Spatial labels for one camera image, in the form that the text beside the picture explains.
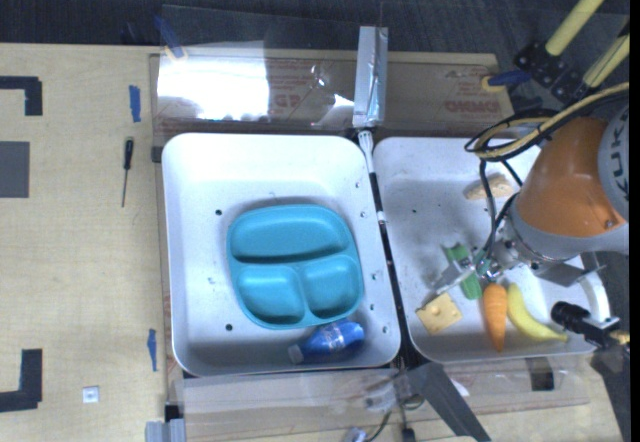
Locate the green toy vegetable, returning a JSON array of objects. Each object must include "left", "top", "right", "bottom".
[{"left": 441, "top": 241, "right": 484, "bottom": 302}]

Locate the black screwdriver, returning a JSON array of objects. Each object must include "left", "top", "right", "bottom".
[{"left": 120, "top": 135, "right": 136, "bottom": 209}]

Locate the orange toy carrot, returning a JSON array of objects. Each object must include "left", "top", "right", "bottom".
[{"left": 481, "top": 281, "right": 509, "bottom": 353}]

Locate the blue plastic bottle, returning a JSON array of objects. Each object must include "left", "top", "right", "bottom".
[{"left": 287, "top": 319, "right": 366, "bottom": 365}]

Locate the black cylinder on white bracket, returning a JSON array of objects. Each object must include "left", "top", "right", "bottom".
[{"left": 549, "top": 270, "right": 622, "bottom": 351}]

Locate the white plastic tray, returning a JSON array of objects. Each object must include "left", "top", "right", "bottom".
[
  {"left": 372, "top": 136, "right": 602, "bottom": 365},
  {"left": 160, "top": 132, "right": 403, "bottom": 378}
]

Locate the tan toy bread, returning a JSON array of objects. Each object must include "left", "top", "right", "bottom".
[{"left": 462, "top": 173, "right": 516, "bottom": 202}]

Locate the yellow toy cheese slice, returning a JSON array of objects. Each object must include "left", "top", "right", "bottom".
[{"left": 415, "top": 292, "right": 464, "bottom": 337}]

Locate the blue divided plate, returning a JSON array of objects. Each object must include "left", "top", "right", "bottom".
[{"left": 225, "top": 203, "right": 365, "bottom": 331}]

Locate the yellow banana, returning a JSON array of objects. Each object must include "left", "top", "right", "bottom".
[{"left": 505, "top": 282, "right": 570, "bottom": 344}]

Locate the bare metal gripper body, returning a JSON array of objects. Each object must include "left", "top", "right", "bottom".
[{"left": 472, "top": 225, "right": 547, "bottom": 280}]

